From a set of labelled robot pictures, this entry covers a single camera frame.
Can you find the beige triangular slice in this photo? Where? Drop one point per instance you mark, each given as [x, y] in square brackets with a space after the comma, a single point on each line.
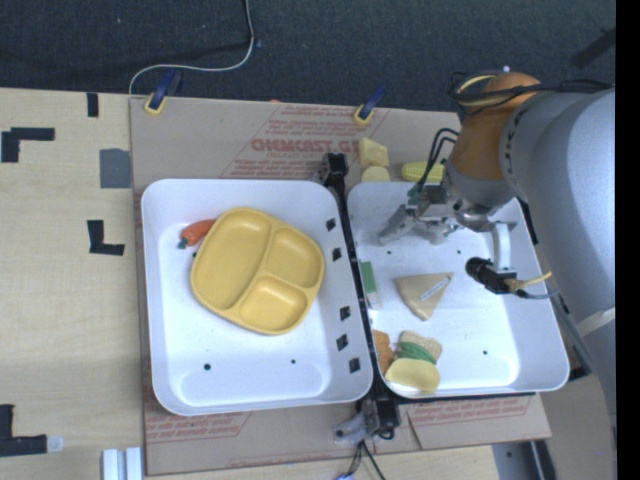
[420, 293]

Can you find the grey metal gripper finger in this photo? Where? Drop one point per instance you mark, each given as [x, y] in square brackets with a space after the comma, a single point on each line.
[395, 228]
[439, 233]

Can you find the tan bread slice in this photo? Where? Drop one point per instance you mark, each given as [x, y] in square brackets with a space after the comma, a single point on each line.
[429, 344]

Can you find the yellow corn cob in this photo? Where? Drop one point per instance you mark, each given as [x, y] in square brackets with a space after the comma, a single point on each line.
[421, 170]

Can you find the orange biscuit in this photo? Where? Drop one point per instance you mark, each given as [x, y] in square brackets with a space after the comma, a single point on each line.
[382, 350]

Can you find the yellow lemon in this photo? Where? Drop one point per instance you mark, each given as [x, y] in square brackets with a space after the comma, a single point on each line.
[412, 375]

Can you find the brown cardboard board red print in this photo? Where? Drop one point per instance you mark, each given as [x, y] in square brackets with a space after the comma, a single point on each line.
[200, 138]

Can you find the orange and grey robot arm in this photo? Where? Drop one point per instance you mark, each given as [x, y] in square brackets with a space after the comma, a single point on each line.
[550, 168]

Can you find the green beans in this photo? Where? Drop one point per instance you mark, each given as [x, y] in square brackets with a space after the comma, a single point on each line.
[415, 352]

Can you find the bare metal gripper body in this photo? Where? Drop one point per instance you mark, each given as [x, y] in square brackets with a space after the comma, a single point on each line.
[440, 208]

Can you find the yellow cheese wedge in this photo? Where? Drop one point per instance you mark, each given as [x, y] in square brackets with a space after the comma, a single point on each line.
[372, 152]

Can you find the green and white carton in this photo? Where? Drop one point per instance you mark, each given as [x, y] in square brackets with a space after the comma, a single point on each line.
[369, 280]

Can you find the thin black rod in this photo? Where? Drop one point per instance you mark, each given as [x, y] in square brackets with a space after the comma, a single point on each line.
[350, 238]

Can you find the pale yellow round slice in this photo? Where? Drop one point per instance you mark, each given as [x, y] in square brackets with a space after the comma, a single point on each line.
[375, 173]

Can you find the orange carrot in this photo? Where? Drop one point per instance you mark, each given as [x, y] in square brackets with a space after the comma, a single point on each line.
[197, 231]

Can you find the black cylinder on white bracket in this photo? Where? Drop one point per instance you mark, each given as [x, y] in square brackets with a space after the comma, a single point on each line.
[487, 273]

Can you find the yellow divided plate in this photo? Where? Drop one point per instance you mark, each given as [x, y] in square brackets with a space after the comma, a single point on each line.
[257, 270]

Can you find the white plastic tray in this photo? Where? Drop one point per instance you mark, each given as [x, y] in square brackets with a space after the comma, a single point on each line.
[480, 328]
[250, 368]

